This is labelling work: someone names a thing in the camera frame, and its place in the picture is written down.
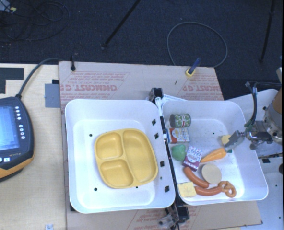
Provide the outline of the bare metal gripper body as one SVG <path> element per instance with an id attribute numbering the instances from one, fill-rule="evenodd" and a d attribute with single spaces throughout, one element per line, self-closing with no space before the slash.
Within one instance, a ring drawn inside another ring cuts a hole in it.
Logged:
<path id="1" fill-rule="evenodd" d="M 283 131 L 280 125 L 272 121 L 255 121 L 245 125 L 246 138 L 250 141 L 250 149 L 256 150 L 261 144 L 276 143 L 283 145 Z"/>

